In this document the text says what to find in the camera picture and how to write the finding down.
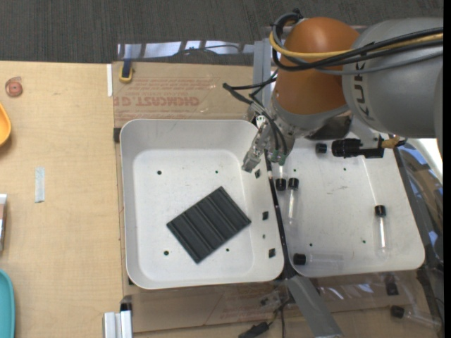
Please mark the orange plate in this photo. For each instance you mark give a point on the orange plate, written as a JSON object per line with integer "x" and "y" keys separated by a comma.
{"x": 3, "y": 125}

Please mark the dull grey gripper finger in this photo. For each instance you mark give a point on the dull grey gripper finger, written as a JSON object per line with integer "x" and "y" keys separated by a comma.
{"x": 254, "y": 150}

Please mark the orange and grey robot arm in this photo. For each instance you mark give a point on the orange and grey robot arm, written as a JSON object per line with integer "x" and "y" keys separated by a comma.
{"x": 387, "y": 83}

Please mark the black cylinder on white bracket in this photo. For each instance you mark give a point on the black cylinder on white bracket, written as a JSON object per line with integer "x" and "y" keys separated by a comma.
{"x": 347, "y": 148}

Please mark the thin black and white rod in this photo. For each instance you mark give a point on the thin black and white rod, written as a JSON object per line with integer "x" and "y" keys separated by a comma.
{"x": 280, "y": 220}

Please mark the teal plate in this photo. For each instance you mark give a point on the teal plate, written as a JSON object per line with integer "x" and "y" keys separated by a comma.
{"x": 5, "y": 305}

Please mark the black ribbed rectangular pad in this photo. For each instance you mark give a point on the black ribbed rectangular pad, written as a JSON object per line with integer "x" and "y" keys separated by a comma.
{"x": 208, "y": 224}

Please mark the grey and brown box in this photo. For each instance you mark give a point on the grey and brown box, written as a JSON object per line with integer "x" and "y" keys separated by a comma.
{"x": 2, "y": 224}

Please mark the brown cardboard board red print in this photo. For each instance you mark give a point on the brown cardboard board red print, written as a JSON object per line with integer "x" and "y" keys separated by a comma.
{"x": 169, "y": 97}

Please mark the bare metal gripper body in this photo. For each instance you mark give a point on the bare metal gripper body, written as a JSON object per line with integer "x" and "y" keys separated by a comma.
{"x": 276, "y": 132}

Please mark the clear plastic bottle black cap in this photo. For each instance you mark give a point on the clear plastic bottle black cap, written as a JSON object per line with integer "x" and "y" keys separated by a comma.
{"x": 400, "y": 312}
{"x": 280, "y": 184}
{"x": 381, "y": 224}
{"x": 310, "y": 259}
{"x": 321, "y": 148}
{"x": 293, "y": 188}

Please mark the white plastic tray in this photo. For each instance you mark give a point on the white plastic tray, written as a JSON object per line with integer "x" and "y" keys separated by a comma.
{"x": 338, "y": 206}
{"x": 158, "y": 203}

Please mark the pink doughnut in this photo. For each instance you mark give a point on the pink doughnut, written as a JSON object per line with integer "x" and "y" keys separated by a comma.
{"x": 14, "y": 87}

